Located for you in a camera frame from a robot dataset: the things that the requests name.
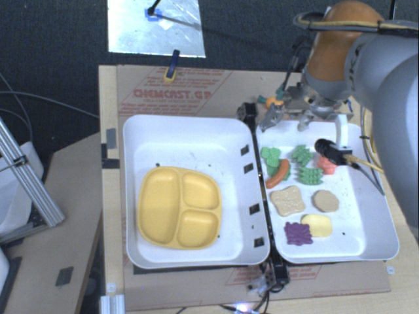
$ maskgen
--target white tray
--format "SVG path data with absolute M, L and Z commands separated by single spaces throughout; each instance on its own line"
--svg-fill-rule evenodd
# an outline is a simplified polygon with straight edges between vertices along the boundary
M 309 186 L 298 181 L 299 165 L 291 157 L 295 147 L 305 144 L 314 151 L 314 143 L 320 138 L 336 141 L 336 128 L 334 123 L 312 122 L 306 131 L 299 132 L 297 124 L 295 121 L 281 121 L 264 133 L 257 129 L 259 150 L 262 147 L 277 147 L 282 152 L 280 158 L 287 158 L 291 163 L 290 178 L 273 189 L 266 190 L 266 195 L 269 197 L 272 191 L 297 185 L 306 205 L 301 213 L 281 217 L 268 198 L 278 252 L 286 260 L 296 264 L 393 258 L 399 250 L 399 242 L 386 198 L 360 171 L 339 166 L 334 175 L 324 175 L 321 178 L 321 185 Z M 353 148 L 355 156 L 365 159 L 360 135 L 358 126 L 348 124 L 348 146 Z M 316 167 L 317 161 L 318 154 L 315 154 L 307 167 Z M 266 179 L 268 175 L 264 160 L 262 163 L 263 176 Z M 323 214 L 312 204 L 312 196 L 318 190 L 330 190 L 340 200 L 338 211 L 325 213 L 333 225 L 332 235 L 313 237 L 314 242 L 311 245 L 288 245 L 284 231 L 286 222 L 300 222 L 305 214 Z
M 266 216 L 252 137 L 245 124 L 229 118 L 137 115 L 126 121 L 123 139 L 126 245 L 135 265 L 146 269 L 254 265 L 267 258 Z M 242 155 L 246 147 L 248 152 Z M 168 249 L 142 238 L 136 226 L 139 189 L 145 174 L 157 164 L 201 171 L 219 185 L 223 206 L 220 237 L 210 247 Z M 253 169 L 245 173 L 249 164 Z M 249 208 L 257 204 L 259 211 L 250 214 Z

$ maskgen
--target blue tape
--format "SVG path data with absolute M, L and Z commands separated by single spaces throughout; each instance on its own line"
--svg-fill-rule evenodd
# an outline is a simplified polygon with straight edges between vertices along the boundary
M 155 9 L 155 13 L 153 15 L 149 15 L 147 13 L 147 9 L 144 10 L 144 15 L 150 22 L 160 21 L 162 19 L 162 11 L 158 8 Z

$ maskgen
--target yellow divided plate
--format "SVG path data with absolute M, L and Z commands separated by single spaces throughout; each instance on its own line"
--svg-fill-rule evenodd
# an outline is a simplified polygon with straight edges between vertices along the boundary
M 208 175 L 180 167 L 156 167 L 139 192 L 137 227 L 151 243 L 175 249 L 203 249 L 221 224 L 221 193 Z

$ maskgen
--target metal plate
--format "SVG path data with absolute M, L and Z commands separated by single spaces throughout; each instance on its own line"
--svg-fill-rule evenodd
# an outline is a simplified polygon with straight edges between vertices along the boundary
M 108 0 L 109 51 L 205 58 L 198 0 Z

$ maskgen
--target toy cookie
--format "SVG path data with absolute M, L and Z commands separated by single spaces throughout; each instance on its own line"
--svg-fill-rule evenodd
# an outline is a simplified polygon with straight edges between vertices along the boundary
M 320 190 L 314 194 L 314 205 L 322 212 L 335 212 L 339 209 L 339 199 L 328 190 Z

